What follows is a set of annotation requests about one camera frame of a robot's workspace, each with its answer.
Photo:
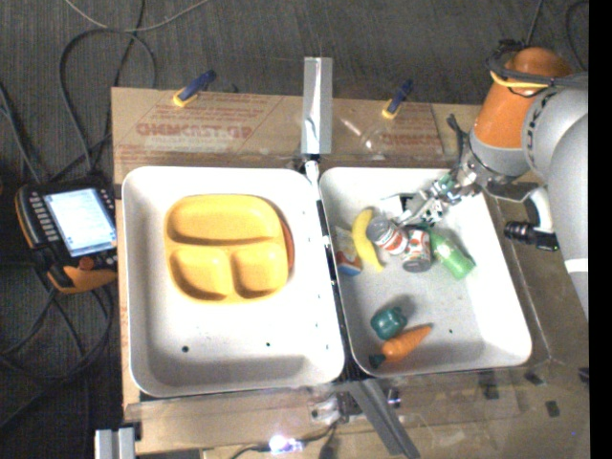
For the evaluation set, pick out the green bottle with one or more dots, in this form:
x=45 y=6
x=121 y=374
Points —
x=453 y=256

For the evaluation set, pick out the yellow banana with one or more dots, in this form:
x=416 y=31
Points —
x=364 y=242

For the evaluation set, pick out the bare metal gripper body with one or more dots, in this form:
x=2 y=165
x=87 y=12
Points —
x=449 y=190

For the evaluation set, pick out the white plastic tray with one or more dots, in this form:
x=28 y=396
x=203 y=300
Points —
x=459 y=318
x=225 y=337

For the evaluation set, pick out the dark green bell pepper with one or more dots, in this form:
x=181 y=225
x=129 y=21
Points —
x=387 y=322

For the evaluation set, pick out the yellow divided plate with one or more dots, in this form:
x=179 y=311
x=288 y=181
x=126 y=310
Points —
x=225 y=223

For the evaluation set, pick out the brown cardboard board red print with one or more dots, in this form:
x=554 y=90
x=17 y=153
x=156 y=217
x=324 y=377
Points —
x=201 y=129

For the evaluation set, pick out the orange carrot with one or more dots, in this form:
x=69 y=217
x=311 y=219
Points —
x=404 y=344

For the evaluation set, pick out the black cylinder on white bracket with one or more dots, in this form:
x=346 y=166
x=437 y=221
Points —
x=531 y=233

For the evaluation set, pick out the orange and green printed can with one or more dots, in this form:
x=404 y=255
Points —
x=417 y=252

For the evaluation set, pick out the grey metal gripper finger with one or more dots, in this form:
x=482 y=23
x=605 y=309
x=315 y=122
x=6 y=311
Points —
x=412 y=214
x=405 y=196

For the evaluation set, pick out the red and white can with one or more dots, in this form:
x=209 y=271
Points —
x=391 y=238

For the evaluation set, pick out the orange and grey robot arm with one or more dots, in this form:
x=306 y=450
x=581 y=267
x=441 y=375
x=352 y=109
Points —
x=559 y=132

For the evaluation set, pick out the white red blue carton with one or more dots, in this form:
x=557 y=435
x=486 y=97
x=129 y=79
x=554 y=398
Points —
x=346 y=256

